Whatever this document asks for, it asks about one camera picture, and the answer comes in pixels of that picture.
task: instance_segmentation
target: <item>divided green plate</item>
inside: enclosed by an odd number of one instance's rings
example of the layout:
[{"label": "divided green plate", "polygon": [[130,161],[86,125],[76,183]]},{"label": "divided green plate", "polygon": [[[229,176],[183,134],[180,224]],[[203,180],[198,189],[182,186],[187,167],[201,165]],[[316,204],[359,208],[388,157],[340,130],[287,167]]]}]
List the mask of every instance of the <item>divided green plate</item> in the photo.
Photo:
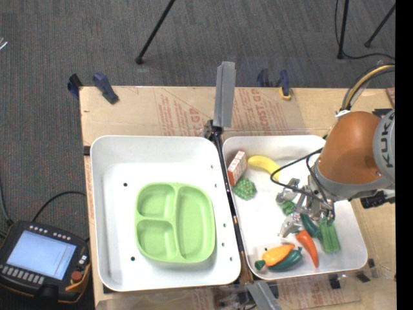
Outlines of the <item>divided green plate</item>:
[{"label": "divided green plate", "polygon": [[146,257],[170,263],[206,260],[215,248],[208,194],[184,183],[149,183],[137,195],[136,245]]}]

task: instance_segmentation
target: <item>black pole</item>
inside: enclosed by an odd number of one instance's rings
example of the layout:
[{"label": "black pole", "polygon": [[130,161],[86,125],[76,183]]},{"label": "black pole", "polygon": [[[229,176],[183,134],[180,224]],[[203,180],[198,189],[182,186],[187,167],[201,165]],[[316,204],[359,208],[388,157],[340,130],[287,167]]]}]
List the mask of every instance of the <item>black pole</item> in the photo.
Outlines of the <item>black pole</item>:
[{"label": "black pole", "polygon": [[146,42],[146,44],[144,45],[142,51],[139,53],[139,56],[137,58],[135,58],[135,62],[138,65],[141,65],[143,63],[143,55],[145,54],[146,50],[148,49],[150,43],[152,42],[153,38],[156,35],[156,32],[159,30],[159,28],[162,25],[163,20],[165,19],[165,17],[168,15],[169,10],[172,8],[173,4],[174,4],[175,0],[170,0],[169,4],[166,6],[166,9],[164,10],[164,12],[161,15],[161,18],[159,19],[159,21],[157,22],[154,30],[152,31],[152,33],[150,34],[148,41]]},{"label": "black pole", "polygon": [[374,31],[374,33],[372,34],[372,36],[370,37],[369,40],[367,40],[365,42],[365,46],[368,48],[370,47],[370,44],[372,43],[373,39],[377,36],[377,34],[379,33],[379,31],[381,30],[381,28],[383,27],[383,25],[387,22],[388,18],[393,14],[393,12],[396,9],[396,4],[394,3],[392,9],[390,9],[390,11],[387,13],[387,15],[385,16],[385,18],[383,18],[383,20],[381,21],[381,23],[379,24],[379,26],[376,28],[376,31]]},{"label": "black pole", "polygon": [[347,13],[348,13],[348,4],[350,0],[345,0],[344,3],[344,12],[343,12],[343,24],[341,25],[341,36],[340,36],[340,42],[339,42],[339,50],[337,54],[338,59],[344,59],[344,52],[343,52],[343,46],[344,46],[344,35],[346,32],[346,23],[347,23]]}]

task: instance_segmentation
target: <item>orange carrot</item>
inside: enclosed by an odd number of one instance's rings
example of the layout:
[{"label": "orange carrot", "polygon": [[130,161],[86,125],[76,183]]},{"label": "orange carrot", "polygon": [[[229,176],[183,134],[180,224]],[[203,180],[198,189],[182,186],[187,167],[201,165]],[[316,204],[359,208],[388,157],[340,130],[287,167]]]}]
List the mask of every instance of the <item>orange carrot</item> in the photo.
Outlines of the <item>orange carrot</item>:
[{"label": "orange carrot", "polygon": [[279,245],[278,247],[271,248],[263,253],[262,259],[265,261],[266,266],[276,265],[286,258],[293,248],[294,244],[292,243]]},{"label": "orange carrot", "polygon": [[305,250],[309,253],[315,267],[318,267],[318,252],[317,247],[311,238],[310,233],[306,230],[299,231],[296,234],[297,240],[303,245]]}]

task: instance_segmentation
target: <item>toy banana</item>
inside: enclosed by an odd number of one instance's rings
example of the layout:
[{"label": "toy banana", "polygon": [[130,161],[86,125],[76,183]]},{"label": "toy banana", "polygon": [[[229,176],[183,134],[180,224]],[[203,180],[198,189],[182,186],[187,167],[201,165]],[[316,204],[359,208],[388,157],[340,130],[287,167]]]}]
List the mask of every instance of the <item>toy banana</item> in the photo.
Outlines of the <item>toy banana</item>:
[{"label": "toy banana", "polygon": [[[276,162],[264,155],[253,155],[249,157],[247,163],[255,167],[265,169],[269,174],[272,174],[274,171],[279,169],[279,165]],[[279,180],[279,172],[274,175],[274,178],[277,181]]]}]

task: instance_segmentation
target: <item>lit screen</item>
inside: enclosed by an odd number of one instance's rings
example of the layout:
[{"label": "lit screen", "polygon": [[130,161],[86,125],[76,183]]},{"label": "lit screen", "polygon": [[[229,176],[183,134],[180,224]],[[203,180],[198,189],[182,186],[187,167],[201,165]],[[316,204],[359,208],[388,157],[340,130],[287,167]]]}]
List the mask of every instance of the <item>lit screen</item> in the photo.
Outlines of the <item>lit screen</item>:
[{"label": "lit screen", "polygon": [[75,249],[71,243],[23,231],[7,264],[62,280]]}]

